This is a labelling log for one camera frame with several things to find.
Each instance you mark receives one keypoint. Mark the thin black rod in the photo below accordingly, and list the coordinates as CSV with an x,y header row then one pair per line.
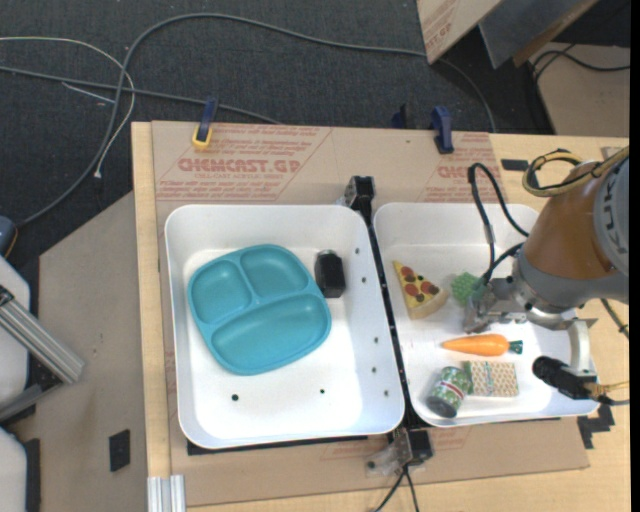
x,y
392,320

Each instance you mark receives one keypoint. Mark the green patterned carton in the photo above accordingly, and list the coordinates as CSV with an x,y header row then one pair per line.
x,y
492,380

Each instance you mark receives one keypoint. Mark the white plastic tray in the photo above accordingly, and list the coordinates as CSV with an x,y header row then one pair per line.
x,y
280,400
440,235

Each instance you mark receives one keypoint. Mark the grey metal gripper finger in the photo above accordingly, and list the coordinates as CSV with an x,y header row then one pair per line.
x,y
475,320

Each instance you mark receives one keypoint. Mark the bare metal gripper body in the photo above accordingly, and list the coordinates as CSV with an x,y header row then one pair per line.
x,y
515,307

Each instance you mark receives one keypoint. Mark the brown cardboard board red print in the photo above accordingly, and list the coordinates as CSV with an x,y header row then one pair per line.
x,y
320,160

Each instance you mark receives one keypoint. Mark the green and white can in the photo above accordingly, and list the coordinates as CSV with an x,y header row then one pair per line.
x,y
447,390

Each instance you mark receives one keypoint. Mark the pizza slice toy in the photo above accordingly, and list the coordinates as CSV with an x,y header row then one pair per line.
x,y
417,292

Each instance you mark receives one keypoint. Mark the green grapes toy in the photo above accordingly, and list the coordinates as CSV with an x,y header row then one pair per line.
x,y
462,286

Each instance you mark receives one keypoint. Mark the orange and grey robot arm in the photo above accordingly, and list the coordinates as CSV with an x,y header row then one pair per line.
x,y
575,240

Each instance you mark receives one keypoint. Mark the black cylinder on white bracket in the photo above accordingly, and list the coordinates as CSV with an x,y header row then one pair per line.
x,y
565,372

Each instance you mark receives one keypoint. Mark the blue divided plate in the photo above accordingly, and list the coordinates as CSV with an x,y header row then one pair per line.
x,y
257,310

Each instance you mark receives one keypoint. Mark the orange carrot toy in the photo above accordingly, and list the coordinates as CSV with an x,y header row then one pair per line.
x,y
477,344

